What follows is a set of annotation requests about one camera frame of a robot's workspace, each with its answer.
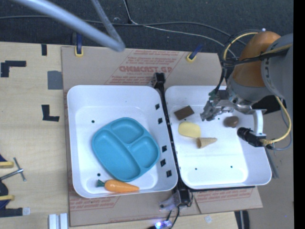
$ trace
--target cardboard box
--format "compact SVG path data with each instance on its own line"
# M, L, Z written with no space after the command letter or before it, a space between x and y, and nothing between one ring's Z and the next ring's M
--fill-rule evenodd
M76 57L74 47L62 46L62 74L65 103L65 128L69 179L70 226L119 221L166 218L169 211L160 203L172 192L124 195L106 198L82 198L73 189L67 92L76 85L151 85L153 74L164 73L165 88L173 85L217 85L221 67L215 53L198 53L194 62L186 61L189 52L84 47ZM256 187L218 189L193 193L193 203L180 211L181 216L261 208Z

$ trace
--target blue clamp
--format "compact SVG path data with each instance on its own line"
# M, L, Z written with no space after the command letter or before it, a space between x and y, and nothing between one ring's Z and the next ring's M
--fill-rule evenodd
M203 48L203 45L199 44L193 52L191 52L189 55L187 55L186 56L187 62L192 63L196 58L196 54L198 52L200 52L202 48Z
M77 40L77 44L75 46L75 56L82 57L84 55L82 49L82 36L78 33L76 33L76 40Z

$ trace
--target yellow object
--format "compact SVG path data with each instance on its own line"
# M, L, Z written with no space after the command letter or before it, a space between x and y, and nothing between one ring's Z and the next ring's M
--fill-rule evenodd
M13 162L10 162L10 161L0 162L0 168L13 168L13 167L14 167Z
M81 53L79 53L79 54L77 53L77 47L75 47L74 52L75 52L75 56L79 57L79 58L81 58L84 55L84 51L82 48L81 48Z
M114 179L107 180L106 182L98 180L97 187L105 187L106 190L117 193L135 192L140 190L140 188L135 185Z
M15 196L14 195L5 195L5 196L0 196L0 201L3 201L3 200L14 200L15 199Z
M191 52L189 55L186 56L186 61L189 62L189 63L193 63L194 60L195 60L195 58L196 58L196 55L195 55L195 57L193 57L192 59L190 59L191 54L192 54L192 52Z
M178 132L181 135L189 136L189 137L200 137L201 129L200 126L191 122L182 122L178 127Z
M196 144L198 148L202 148L205 146L208 146L209 144L212 144L217 141L217 138L215 137L199 137L196 139Z
M263 145L269 145L269 144L273 144L273 143L277 143L279 141L282 141L285 137L287 137L291 131L291 127L292 127L292 122L291 122L291 118L289 116L289 113L287 112L285 106L283 105L282 101L280 100L280 98L278 96L275 96L277 102L280 104L282 110L284 111L287 119L288 119L288 129L286 131L286 133L279 137L278 139L272 139L272 140L268 140L268 139L261 139L260 141L263 143Z

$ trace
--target yellow cable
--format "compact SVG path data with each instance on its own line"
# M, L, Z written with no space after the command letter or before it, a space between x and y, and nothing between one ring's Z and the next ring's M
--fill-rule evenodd
M234 42L236 42L238 39L240 39L240 38L242 38L242 37L244 37L244 36L253 35L253 34L257 34L257 33L258 33L258 32L249 32L249 33L245 33L245 34L242 34L242 35L236 37L236 38L235 38L235 39L225 48L223 59L224 59L224 60L226 59L226 57L227 57L227 52L228 52L229 48L231 47L231 45L232 45Z
M274 140L261 139L260 141L265 146L269 145L269 144L277 143L279 141L282 141L285 137L287 137L289 135L289 133L291 131L292 123L291 123L291 118L289 116L289 113L287 112L287 110L286 110L285 106L283 105L282 101L280 100L280 98L277 97L277 96L275 96L275 98L278 101L278 103L280 104L282 110L284 111L284 113L285 113L285 115L286 115L286 117L288 119L288 129L287 129L286 133L282 137L280 137L278 139L274 139Z
M266 52L262 53L261 55L255 56L254 58L260 57L260 56L262 56L262 55L268 55L268 54L270 54L270 53L276 53L276 52L279 52L279 51L281 51L281 50L288 49L288 48L290 48L291 46L292 46L292 43L291 43L291 44L288 44L288 45L285 45L285 46L282 46L282 47L278 47L278 48L275 48L275 49L266 51Z

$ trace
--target black cable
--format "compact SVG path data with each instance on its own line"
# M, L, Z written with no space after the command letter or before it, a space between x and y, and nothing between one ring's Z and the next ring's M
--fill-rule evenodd
M45 16L45 15L17 15L17 16L3 16L0 17L0 20L9 20L9 19L25 19L25 18L46 18L46 19L51 19L51 17L49 16ZM142 23L142 24L138 24L133 22L131 19L129 19L129 22L127 24L125 23L112 23L112 25L114 26L131 26L131 27L137 27L137 26L155 26L155 25L173 25L173 24L189 24L189 25L199 25L199 26L203 26L206 28L210 28L212 30L218 31L226 36L230 36L230 34L207 24L204 23L199 23L199 22L192 22L192 21L173 21L173 22L160 22L160 23ZM93 21L93 20L84 20L85 22L88 23L95 23L95 24L103 24L101 21ZM241 40L238 40L239 43L246 45L246 43L244 43Z
M187 207L192 206L192 203L193 203L193 200L194 200L194 194L193 194L193 192L191 192L191 194L192 194L192 197L191 197L191 202L190 202L190 204L189 204L189 205L187 205Z
M264 59L276 57L276 56L279 56L279 55L285 55L288 52L288 50L289 50L289 48L286 48L286 49L279 50L277 52L266 52L265 54L260 54L256 57L253 57L253 58L245 58L245 59L242 59L240 61L227 61L226 60L226 61L223 61L223 63L238 65L238 64L242 64L242 63L255 62L255 61L259 61L259 60L262 61Z
M225 71L225 69L222 67L222 70L221 70L221 75L220 75L220 79L219 79L219 83L218 83L218 85L215 87L215 89L214 89L214 94L217 94L217 92L218 92L218 90L219 90L219 88L220 88L220 85L221 85L221 83L223 82L223 80L224 80L224 71Z
M168 214L166 220L169 220L169 219L170 219L170 216L171 216L172 211L173 211L173 210L170 211L170 213Z
M131 16L130 16L129 7L128 7L128 4L127 4L127 0L123 0L123 2L124 2L124 5L125 5L125 8L126 8L126 11L127 11L128 23L129 23L129 24L136 24L136 23L132 20L132 18L131 18Z
M177 212L177 215L176 215L175 220L174 220L173 223L172 223L171 228L173 228L173 226L174 226L174 224L176 223L176 220L177 220L177 218L178 218L178 216L179 216L179 214L180 214L180 207L178 206L177 208L178 208L178 212Z
M235 60L233 62L227 61L225 52L232 46L232 44L234 42L238 42L239 41L239 40L237 40L238 38L241 38L241 37L244 37L246 35L249 35L250 33L259 33L259 32L261 32L261 30L258 30L258 29L248 29L248 30L244 30L244 31L242 31L242 32L240 32L238 34L231 35L229 37L228 41L224 44L224 48L221 51L220 61L223 62L223 63L231 64L231 65L234 62L238 62L238 60Z

